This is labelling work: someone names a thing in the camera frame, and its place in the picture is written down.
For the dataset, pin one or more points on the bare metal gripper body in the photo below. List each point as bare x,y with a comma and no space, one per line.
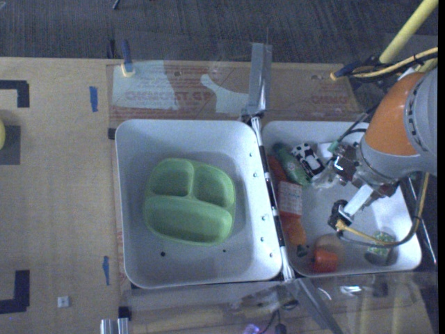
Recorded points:
345,167

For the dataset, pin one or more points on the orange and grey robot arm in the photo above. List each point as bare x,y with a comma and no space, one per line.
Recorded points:
389,124

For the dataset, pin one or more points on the black and white carton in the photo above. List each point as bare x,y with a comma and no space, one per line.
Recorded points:
307,157

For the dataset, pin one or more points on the green bottle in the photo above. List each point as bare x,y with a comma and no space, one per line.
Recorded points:
292,165

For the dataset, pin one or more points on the white plastic tray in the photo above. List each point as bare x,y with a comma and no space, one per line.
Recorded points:
351,221
194,270

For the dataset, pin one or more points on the beige round bread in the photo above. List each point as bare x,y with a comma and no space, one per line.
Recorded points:
328,242

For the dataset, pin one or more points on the brown cardboard board red print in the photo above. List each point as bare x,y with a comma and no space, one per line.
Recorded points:
299,92

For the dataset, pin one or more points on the orange cube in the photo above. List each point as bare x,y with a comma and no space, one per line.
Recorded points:
325,260

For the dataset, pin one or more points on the green divided plate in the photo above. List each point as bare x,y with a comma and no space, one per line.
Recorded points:
189,218

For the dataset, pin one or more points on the yellow round object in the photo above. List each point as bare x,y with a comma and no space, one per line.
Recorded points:
1,134

